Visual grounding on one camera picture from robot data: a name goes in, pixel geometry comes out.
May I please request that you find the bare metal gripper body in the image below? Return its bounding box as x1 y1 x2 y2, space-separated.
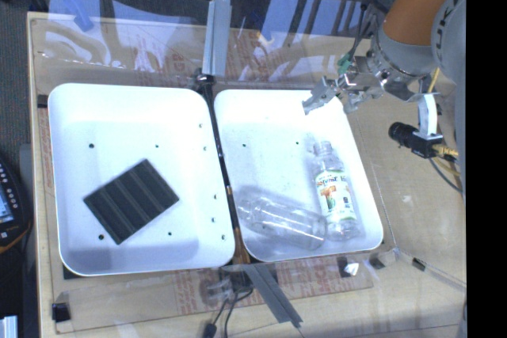
336 55 421 101

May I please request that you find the white plastic tray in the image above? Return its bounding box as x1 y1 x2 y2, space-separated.
47 82 237 277
212 88 384 264

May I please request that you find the clear bottle, green orange label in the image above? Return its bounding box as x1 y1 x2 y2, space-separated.
307 134 364 243

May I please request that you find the clear plastic bottle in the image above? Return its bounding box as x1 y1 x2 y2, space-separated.
235 185 328 252

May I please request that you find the black ribbed rectangular pad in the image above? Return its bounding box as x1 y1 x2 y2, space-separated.
82 158 181 245

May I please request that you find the brown cardboard board, red print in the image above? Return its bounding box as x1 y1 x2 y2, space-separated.
35 25 376 316

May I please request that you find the black cylinder on white bracket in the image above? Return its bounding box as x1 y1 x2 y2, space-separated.
387 90 444 160

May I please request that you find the black block with thin wires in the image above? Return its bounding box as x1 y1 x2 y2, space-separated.
220 264 254 291
189 72 217 90

